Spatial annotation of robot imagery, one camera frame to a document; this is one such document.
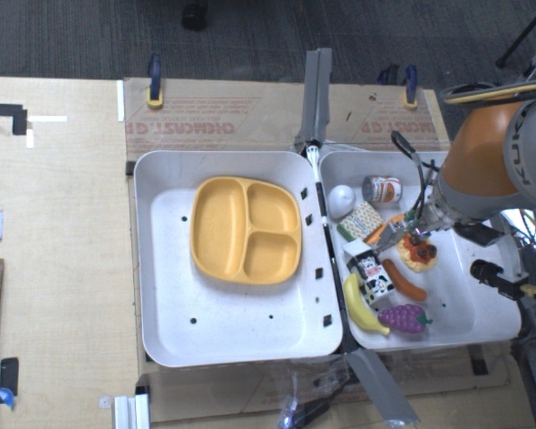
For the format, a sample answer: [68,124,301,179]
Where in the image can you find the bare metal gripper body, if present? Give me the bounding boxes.
[403,200,457,241]

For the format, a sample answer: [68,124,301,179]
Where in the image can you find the orange carrot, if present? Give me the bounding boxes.
[364,213,406,247]

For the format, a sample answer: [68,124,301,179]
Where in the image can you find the colourful dotted packet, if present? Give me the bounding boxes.
[337,200,385,243]

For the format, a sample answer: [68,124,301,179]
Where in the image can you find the white cow print carton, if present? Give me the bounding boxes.
[342,239,396,307]

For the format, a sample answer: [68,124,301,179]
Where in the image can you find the yellow pizza slice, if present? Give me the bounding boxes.
[396,231,440,273]

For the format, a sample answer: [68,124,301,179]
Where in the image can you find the small orange and white can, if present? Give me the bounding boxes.
[361,175,404,205]

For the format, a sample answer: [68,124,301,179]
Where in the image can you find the orange-brown sausage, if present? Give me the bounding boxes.
[381,257,429,304]

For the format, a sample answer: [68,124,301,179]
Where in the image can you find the white egg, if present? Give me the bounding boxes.
[327,184,357,221]

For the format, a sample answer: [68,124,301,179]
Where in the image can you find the yellow banana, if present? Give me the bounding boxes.
[342,272,391,337]

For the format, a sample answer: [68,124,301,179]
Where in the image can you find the purple grapes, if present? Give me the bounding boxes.
[377,303,434,335]

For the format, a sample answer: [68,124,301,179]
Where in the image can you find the white plastic tray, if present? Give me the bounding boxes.
[317,149,523,353]
[133,149,344,369]

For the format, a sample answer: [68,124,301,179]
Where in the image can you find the yellow divided plate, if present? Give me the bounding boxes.
[189,175,304,286]

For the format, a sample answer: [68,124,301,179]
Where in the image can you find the brown cardboard board red print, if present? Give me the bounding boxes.
[123,77,511,424]

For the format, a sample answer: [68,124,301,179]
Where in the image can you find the black cylinder on white bracket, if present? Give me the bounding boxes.
[469,212,530,301]

